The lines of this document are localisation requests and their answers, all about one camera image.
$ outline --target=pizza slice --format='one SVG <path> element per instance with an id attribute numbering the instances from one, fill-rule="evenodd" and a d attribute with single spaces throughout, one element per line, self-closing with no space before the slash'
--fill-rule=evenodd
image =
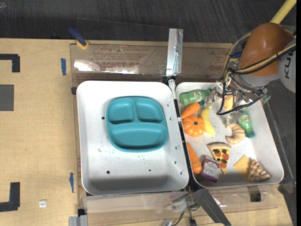
<path id="1" fill-rule="evenodd" d="M 211 143 L 208 145 L 208 149 L 214 159 L 220 163 L 222 173 L 226 174 L 231 146 L 226 143 Z"/>
<path id="2" fill-rule="evenodd" d="M 249 182 L 261 182 L 269 179 L 269 174 L 259 165 L 256 160 L 252 160 L 250 173 L 248 177 Z"/>

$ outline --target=white tray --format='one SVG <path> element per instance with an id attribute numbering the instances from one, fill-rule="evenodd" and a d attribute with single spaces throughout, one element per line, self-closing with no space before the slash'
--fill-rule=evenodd
<path id="1" fill-rule="evenodd" d="M 92 195 L 178 191 L 189 180 L 174 100 L 160 82 L 86 81 L 77 88 L 82 184 Z M 136 153 L 116 149 L 106 116 L 115 98 L 141 96 L 157 101 L 165 114 L 168 140 L 158 150 Z"/>
<path id="2" fill-rule="evenodd" d="M 182 113 L 186 106 L 179 102 L 180 94 L 187 93 L 195 89 L 213 89 L 217 87 L 216 83 L 208 82 L 183 82 L 176 87 L 176 97 L 178 99 L 179 109 Z M 189 142 L 199 158 L 209 156 L 213 158 L 207 148 L 207 144 L 212 142 L 227 143 L 225 136 L 231 136 L 231 129 L 225 128 L 226 116 L 219 116 L 216 112 L 221 107 L 221 99 L 218 98 L 213 104 L 210 111 L 210 122 L 213 125 L 216 135 L 210 136 L 205 133 L 200 137 L 190 137 L 185 134 L 186 142 Z M 233 187 L 233 186 L 250 186 L 250 185 L 263 185 L 263 184 L 277 184 L 284 176 L 284 170 L 281 160 L 276 149 L 276 145 L 269 128 L 269 124 L 263 110 L 261 102 L 247 108 L 248 113 L 255 131 L 255 137 L 245 137 L 242 142 L 237 145 L 231 145 L 231 152 L 229 163 L 227 166 L 227 173 L 223 175 L 220 172 L 219 179 L 216 183 L 209 180 L 203 180 L 199 184 L 203 187 Z M 258 163 L 270 174 L 270 179 L 257 183 L 250 183 L 245 181 L 241 175 L 236 171 L 233 165 L 243 156 L 256 159 Z"/>

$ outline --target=orange pumpkin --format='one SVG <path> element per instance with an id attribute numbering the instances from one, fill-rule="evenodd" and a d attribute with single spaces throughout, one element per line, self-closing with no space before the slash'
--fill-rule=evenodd
<path id="1" fill-rule="evenodd" d="M 184 132 L 191 137 L 199 137 L 204 133 L 203 119 L 190 115 L 182 120 Z"/>

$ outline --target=metal bracket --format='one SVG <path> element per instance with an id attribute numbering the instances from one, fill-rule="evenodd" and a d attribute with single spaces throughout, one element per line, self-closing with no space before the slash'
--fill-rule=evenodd
<path id="1" fill-rule="evenodd" d="M 183 50 L 183 29 L 169 29 L 166 76 L 181 73 Z"/>
<path id="2" fill-rule="evenodd" d="M 86 215 L 81 215 L 79 217 L 72 216 L 69 217 L 69 226 L 88 226 L 88 220 Z"/>
<path id="3" fill-rule="evenodd" d="M 215 223 L 231 226 L 231 223 L 228 221 L 221 208 L 217 205 L 208 189 L 199 189 L 192 193 L 192 197 Z"/>

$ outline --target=cheese slice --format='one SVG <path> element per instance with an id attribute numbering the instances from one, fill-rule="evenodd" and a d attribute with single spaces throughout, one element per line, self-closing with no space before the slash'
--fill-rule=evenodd
<path id="1" fill-rule="evenodd" d="M 244 180 L 248 181 L 251 164 L 252 161 L 244 155 L 233 166 L 236 171 L 239 172 L 239 174 L 244 178 Z"/>

